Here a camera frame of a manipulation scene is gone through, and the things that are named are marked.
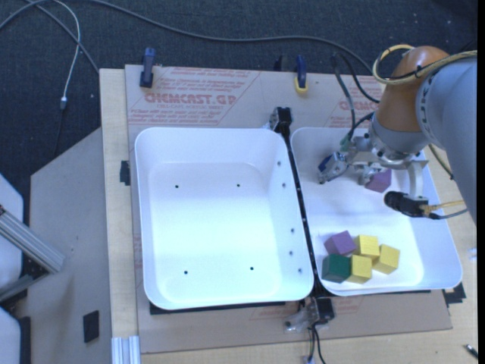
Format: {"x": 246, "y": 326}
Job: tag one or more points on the thin black and white rod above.
{"x": 301, "y": 203}

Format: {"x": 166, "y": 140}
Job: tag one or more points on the yellow cube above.
{"x": 367, "y": 245}
{"x": 387, "y": 259}
{"x": 360, "y": 268}

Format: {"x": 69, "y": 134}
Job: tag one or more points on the white plastic tray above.
{"x": 212, "y": 222}
{"x": 363, "y": 214}

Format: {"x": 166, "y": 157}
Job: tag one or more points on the black cylinder on white bracket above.
{"x": 405, "y": 203}

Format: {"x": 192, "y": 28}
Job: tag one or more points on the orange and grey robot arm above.
{"x": 447, "y": 104}

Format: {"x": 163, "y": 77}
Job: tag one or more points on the green cube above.
{"x": 335, "y": 268}

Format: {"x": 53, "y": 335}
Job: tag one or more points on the purple cube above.
{"x": 340, "y": 243}
{"x": 380, "y": 183}

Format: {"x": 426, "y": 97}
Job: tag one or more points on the brown cardboard board red print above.
{"x": 212, "y": 97}

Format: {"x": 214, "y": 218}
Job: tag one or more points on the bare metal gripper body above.
{"x": 373, "y": 155}

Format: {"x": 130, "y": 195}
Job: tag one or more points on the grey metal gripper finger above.
{"x": 367, "y": 173}
{"x": 332, "y": 167}

